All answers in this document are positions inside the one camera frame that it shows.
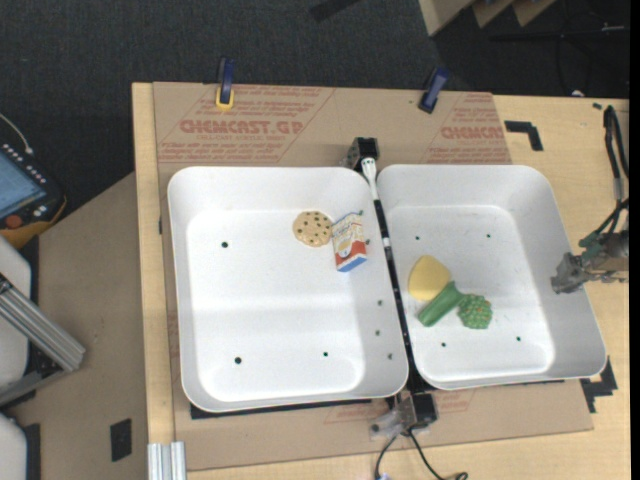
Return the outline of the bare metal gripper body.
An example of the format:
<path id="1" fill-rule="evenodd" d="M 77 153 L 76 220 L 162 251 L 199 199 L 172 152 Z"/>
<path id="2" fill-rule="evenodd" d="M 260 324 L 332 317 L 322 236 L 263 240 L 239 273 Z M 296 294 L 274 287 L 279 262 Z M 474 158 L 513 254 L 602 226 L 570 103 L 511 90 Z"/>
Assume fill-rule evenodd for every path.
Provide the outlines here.
<path id="1" fill-rule="evenodd" d="M 580 265 L 590 280 L 627 282 L 629 278 L 629 231 L 592 232 L 579 241 Z"/>

